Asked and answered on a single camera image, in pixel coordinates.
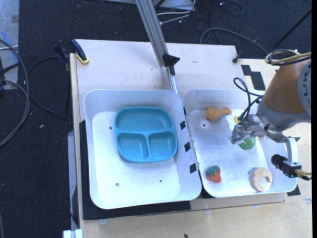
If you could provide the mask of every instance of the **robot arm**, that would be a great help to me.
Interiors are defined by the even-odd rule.
[[[300,138],[286,137],[282,132],[300,122],[311,123],[312,61],[311,57],[303,55],[288,60],[291,62],[275,62],[280,68],[266,93],[256,99],[257,113],[242,114],[238,118],[230,141],[234,144],[246,137],[267,136],[275,142],[286,143],[288,158],[274,155],[272,163],[290,178],[306,179],[297,161],[296,142]]]

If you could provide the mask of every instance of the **red strawberry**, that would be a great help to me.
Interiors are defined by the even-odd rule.
[[[206,170],[206,177],[214,182],[221,182],[220,168],[218,166],[209,167]]]

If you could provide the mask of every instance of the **blue divided plate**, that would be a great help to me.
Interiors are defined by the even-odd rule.
[[[114,118],[115,141],[129,162],[165,161],[177,152],[176,129],[168,112],[157,107],[128,107]]]

